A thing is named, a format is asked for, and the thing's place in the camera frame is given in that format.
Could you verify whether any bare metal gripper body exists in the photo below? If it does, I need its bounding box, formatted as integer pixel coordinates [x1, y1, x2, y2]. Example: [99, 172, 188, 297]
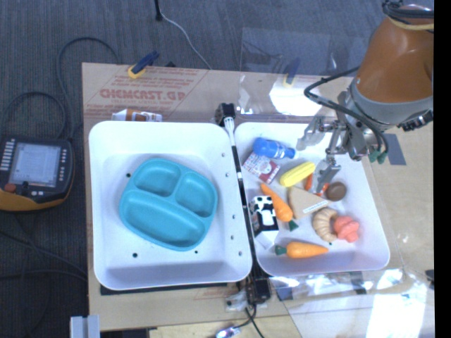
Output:
[316, 92, 385, 162]

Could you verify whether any small orange sausage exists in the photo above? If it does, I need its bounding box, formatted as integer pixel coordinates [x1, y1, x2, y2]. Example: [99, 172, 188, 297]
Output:
[304, 173, 331, 198]

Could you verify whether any yellow corn cob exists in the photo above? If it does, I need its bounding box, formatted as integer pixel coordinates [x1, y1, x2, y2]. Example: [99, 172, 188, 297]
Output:
[279, 161, 316, 188]

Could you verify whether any tan bread wedge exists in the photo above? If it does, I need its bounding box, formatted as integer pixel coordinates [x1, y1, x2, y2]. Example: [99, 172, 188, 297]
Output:
[286, 185, 330, 221]

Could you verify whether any blue bottle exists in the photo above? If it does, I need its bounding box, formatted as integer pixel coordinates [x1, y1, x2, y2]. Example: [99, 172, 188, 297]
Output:
[252, 137, 297, 161]

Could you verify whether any beige croissant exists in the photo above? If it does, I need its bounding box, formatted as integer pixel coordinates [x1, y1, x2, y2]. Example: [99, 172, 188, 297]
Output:
[311, 207, 340, 244]

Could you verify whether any orange carrot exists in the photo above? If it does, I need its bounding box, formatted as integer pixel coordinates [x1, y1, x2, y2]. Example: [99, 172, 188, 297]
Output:
[259, 182, 299, 232]
[274, 241, 330, 260]

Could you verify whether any pink toy shrimp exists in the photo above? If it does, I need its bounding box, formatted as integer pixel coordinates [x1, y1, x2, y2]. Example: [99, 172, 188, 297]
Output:
[333, 215, 361, 244]

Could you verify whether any red and white packet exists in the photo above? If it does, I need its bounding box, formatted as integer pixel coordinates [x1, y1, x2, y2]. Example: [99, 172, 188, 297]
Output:
[241, 152, 281, 185]

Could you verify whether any white plastic tray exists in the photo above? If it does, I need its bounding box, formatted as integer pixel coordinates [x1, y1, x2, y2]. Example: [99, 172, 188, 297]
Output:
[233, 120, 391, 278]
[87, 120, 254, 291]

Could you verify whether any black and white carton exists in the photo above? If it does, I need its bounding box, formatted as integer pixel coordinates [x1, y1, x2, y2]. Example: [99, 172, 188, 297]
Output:
[249, 195, 280, 236]

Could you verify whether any thin black and white rod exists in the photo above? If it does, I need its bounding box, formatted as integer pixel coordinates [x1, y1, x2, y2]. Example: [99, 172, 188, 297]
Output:
[224, 117, 260, 277]

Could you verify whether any brown cardboard board red print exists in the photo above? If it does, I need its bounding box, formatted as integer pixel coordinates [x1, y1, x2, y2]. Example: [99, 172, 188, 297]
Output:
[81, 62, 435, 331]

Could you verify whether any blue divided plate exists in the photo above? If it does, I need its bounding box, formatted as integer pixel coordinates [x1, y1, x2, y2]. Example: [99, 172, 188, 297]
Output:
[118, 158, 219, 252]

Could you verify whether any black block with thin wires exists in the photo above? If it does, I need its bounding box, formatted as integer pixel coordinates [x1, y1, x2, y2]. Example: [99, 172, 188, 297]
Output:
[245, 277, 272, 306]
[215, 102, 237, 126]

